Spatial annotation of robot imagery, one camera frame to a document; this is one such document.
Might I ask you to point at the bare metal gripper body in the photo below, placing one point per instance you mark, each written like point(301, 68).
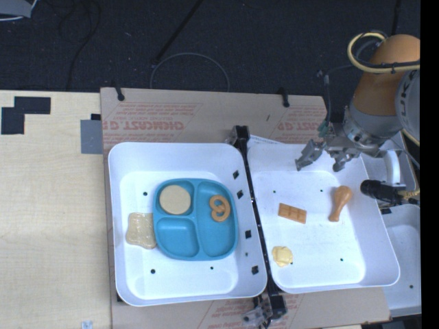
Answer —
point(346, 143)

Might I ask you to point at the blue divided plate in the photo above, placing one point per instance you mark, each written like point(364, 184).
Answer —
point(178, 238)

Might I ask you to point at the black cylinder on white bracket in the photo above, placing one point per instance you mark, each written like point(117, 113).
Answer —
point(384, 187)

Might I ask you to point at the round beige biscuit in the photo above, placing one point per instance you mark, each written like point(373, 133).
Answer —
point(174, 199)

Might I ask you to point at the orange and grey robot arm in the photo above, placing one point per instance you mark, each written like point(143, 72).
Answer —
point(384, 84)

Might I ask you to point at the orange pretzel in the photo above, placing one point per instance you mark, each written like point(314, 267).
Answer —
point(219, 208)

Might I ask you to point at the orange chicken drumstick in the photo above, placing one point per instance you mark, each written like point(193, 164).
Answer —
point(339, 202)

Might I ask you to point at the orange waffle bar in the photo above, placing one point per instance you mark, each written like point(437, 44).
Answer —
point(292, 213)

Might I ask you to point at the white plastic tray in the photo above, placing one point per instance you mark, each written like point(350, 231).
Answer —
point(326, 252)
point(137, 279)

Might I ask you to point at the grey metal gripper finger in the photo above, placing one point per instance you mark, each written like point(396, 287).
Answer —
point(308, 156)
point(340, 163)

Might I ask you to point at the yellow dumpling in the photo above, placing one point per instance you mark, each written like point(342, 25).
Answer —
point(282, 256)

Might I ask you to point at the brown cardboard board red print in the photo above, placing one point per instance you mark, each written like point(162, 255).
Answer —
point(212, 122)

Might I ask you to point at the beige bread slice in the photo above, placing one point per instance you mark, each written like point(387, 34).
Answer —
point(140, 230)

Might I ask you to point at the thin black rod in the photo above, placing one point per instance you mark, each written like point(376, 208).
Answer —
point(255, 214)

